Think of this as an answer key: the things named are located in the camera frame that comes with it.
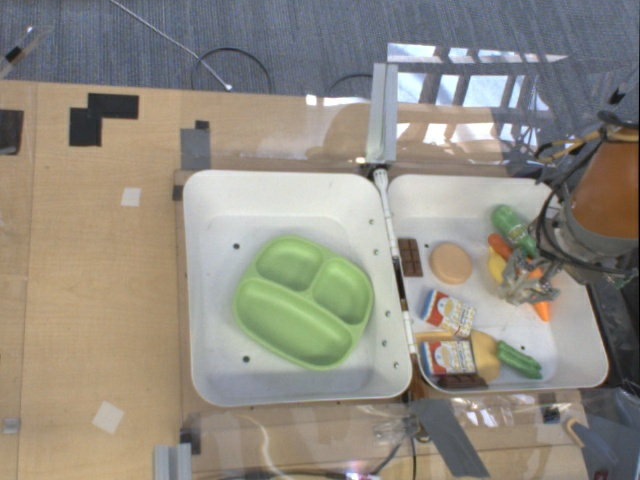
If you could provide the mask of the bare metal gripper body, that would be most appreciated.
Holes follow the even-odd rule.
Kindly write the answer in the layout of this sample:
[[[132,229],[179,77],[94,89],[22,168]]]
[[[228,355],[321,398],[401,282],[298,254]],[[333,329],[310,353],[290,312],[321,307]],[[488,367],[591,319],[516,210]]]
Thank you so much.
[[[559,264],[543,256],[529,257],[515,252],[510,258],[517,290],[550,291],[551,279],[558,273]]]

